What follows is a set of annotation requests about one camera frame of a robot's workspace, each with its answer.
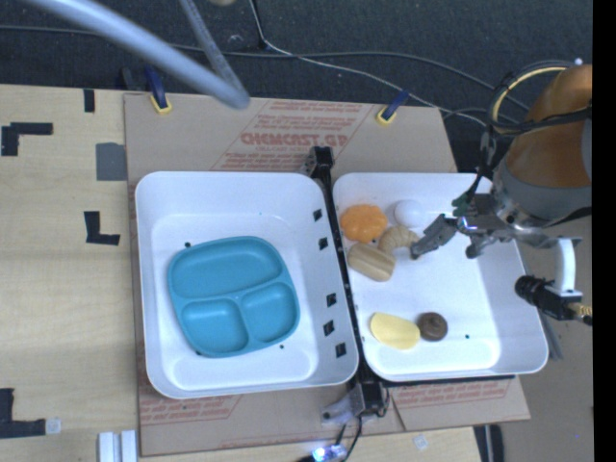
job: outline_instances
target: orange sponge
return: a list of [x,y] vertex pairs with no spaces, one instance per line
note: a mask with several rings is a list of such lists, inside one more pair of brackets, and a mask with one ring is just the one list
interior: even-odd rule
[[383,211],[370,204],[353,205],[340,217],[340,226],[345,236],[364,244],[379,238],[387,224],[387,216]]

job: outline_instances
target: blue plate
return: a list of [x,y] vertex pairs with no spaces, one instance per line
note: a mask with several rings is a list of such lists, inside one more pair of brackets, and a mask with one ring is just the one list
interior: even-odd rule
[[271,346],[293,334],[299,323],[287,266],[261,238],[189,246],[171,260],[167,283],[186,339],[204,356]]

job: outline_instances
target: brown cookie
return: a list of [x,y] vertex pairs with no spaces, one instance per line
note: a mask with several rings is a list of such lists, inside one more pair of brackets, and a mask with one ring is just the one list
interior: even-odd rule
[[447,321],[438,313],[429,312],[420,316],[417,326],[422,338],[427,341],[440,341],[448,332]]

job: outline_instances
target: black tape marking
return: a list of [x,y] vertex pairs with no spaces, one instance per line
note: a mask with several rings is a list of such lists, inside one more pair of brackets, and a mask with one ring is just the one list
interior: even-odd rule
[[0,389],[0,438],[44,435],[46,433],[45,420],[13,420],[13,401],[13,389]]
[[84,212],[84,219],[86,220],[86,230],[88,236],[86,237],[86,243],[94,244],[113,244],[117,246],[119,244],[119,235],[102,235],[100,234],[100,213],[96,211]]
[[2,156],[16,156],[19,151],[20,135],[51,135],[54,133],[53,123],[12,122],[10,126],[2,127]]
[[17,135],[51,135],[54,133],[53,123],[12,121],[11,128]]
[[96,145],[96,180],[125,181],[126,150],[123,145],[114,142]]
[[84,89],[84,112],[94,113],[96,110],[96,102],[94,99],[94,90]]
[[11,127],[2,127],[2,155],[16,156],[19,147],[19,136]]

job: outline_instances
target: white cable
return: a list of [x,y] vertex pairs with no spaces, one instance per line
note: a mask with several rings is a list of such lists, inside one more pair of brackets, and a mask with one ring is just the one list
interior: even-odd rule
[[235,74],[231,66],[229,66],[229,63],[218,49],[216,42],[205,25],[205,22],[201,18],[201,14],[199,13],[194,1],[179,0],[179,2],[184,11],[184,15],[191,24],[196,40],[199,42],[201,49],[208,57],[212,68],[222,79],[227,82],[227,84],[233,86],[238,91],[238,94],[244,96],[244,99],[247,101],[248,93],[245,91],[242,82],[238,79],[238,76]]
[[494,462],[494,451],[492,449],[492,433],[490,431],[490,426],[485,424],[483,429],[485,431],[485,445],[488,455],[488,462]]
[[[257,13],[257,8],[256,8],[256,5],[255,5],[254,1],[253,0],[248,0],[248,4],[250,5],[250,9],[252,11],[252,16],[253,16],[254,21],[256,23],[256,26],[257,26],[257,32],[259,33],[259,38],[261,39],[261,41],[263,43],[265,43],[273,51],[275,51],[277,53],[280,53],[282,55],[287,55],[289,57],[294,57],[294,58],[296,58],[298,60],[302,60],[303,62],[306,62],[308,64],[315,64],[315,65],[323,66],[323,67],[326,67],[326,68],[332,68],[334,70],[341,70],[343,72],[349,72],[349,73],[354,73],[356,75],[361,75],[361,76],[367,77],[369,79],[375,80],[376,82],[378,82],[380,84],[383,84],[384,86],[387,86],[387,87],[389,87],[391,89],[394,89],[394,90],[396,90],[398,92],[404,90],[400,86],[397,86],[396,84],[393,84],[392,82],[389,82],[389,81],[383,79],[382,77],[378,77],[378,76],[373,75],[373,74],[371,74],[369,72],[366,72],[364,70],[358,70],[356,68],[350,68],[350,67],[347,67],[347,66],[340,66],[340,65],[335,65],[335,64],[328,64],[328,63],[325,63],[325,62],[319,62],[318,60],[313,60],[313,59],[305,58],[305,57],[302,57],[301,55],[296,55],[296,54],[294,54],[294,53],[292,53],[290,51],[287,51],[287,50],[284,50],[282,48],[279,48],[278,46],[275,46],[274,44],[272,44],[265,37],[265,34],[263,32],[263,28],[261,27],[261,19],[259,18],[259,14]],[[417,96],[417,95],[415,95],[415,94],[413,94],[411,92],[408,92],[408,95],[409,95],[409,97],[412,97],[413,99],[415,99],[416,101],[418,101],[421,104],[424,104],[425,106],[428,106],[430,108],[436,108],[439,111],[441,111],[443,113],[446,113],[446,114],[462,116],[462,117],[465,117],[466,119],[469,119],[471,121],[479,123],[482,126],[485,126],[485,123],[483,121],[481,121],[478,118],[475,118],[474,116],[459,114],[459,113],[457,113],[455,111],[448,110],[446,108],[441,108],[439,106],[436,106],[436,105],[430,103],[429,101],[426,101],[425,99],[420,98],[419,96]]]
[[211,94],[232,108],[245,108],[249,98],[214,72],[193,61],[125,17],[93,0],[22,0],[139,55],[191,87]]

